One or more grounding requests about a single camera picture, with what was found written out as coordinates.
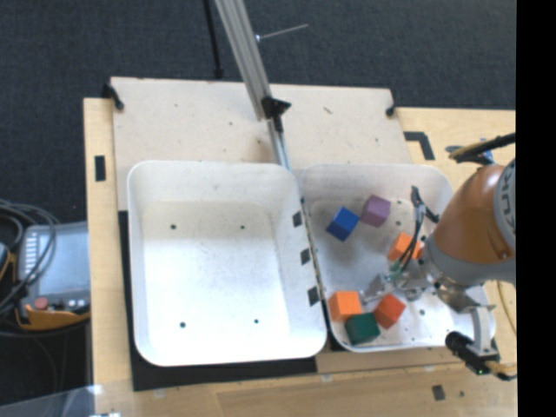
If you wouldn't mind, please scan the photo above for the pale wooden board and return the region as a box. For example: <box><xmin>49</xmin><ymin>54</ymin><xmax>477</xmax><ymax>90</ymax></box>
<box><xmin>109</xmin><ymin>76</ymin><xmax>414</xmax><ymax>213</ymax></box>

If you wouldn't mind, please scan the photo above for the blue cube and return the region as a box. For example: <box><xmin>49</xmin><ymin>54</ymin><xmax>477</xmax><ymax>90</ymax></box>
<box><xmin>325</xmin><ymin>206</ymin><xmax>361</xmax><ymax>242</ymax></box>

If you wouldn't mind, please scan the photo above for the purple cube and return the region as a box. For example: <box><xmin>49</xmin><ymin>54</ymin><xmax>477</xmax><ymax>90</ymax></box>
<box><xmin>360</xmin><ymin>195</ymin><xmax>393</xmax><ymax>228</ymax></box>

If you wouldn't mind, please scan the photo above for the orange cube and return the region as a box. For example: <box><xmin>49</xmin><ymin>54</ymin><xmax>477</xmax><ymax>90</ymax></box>
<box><xmin>328</xmin><ymin>290</ymin><xmax>363</xmax><ymax>323</ymax></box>
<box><xmin>373</xmin><ymin>294</ymin><xmax>407</xmax><ymax>330</ymax></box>
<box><xmin>387</xmin><ymin>231</ymin><xmax>425</xmax><ymax>262</ymax></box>

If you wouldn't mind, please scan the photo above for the thin black and white rod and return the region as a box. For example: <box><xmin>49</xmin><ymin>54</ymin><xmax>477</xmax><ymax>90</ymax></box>
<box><xmin>300</xmin><ymin>195</ymin><xmax>332</xmax><ymax>317</ymax></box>

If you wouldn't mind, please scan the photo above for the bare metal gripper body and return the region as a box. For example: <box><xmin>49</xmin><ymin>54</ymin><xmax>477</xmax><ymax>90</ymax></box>
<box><xmin>387</xmin><ymin>260</ymin><xmax>440</xmax><ymax>298</ymax></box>

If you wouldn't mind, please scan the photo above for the black cylinder on white bracket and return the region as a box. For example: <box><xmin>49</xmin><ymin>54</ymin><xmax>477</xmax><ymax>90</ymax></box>
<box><xmin>444</xmin><ymin>301</ymin><xmax>501</xmax><ymax>376</ymax></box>

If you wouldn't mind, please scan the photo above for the white plastic tray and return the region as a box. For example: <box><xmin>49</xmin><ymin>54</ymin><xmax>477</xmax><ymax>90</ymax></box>
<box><xmin>298</xmin><ymin>162</ymin><xmax>497</xmax><ymax>354</ymax></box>
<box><xmin>126</xmin><ymin>159</ymin><xmax>328</xmax><ymax>368</ymax></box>

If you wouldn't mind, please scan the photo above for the green cube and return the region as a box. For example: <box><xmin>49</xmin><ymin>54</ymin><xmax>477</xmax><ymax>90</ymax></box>
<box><xmin>344</xmin><ymin>312</ymin><xmax>382</xmax><ymax>347</ymax></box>

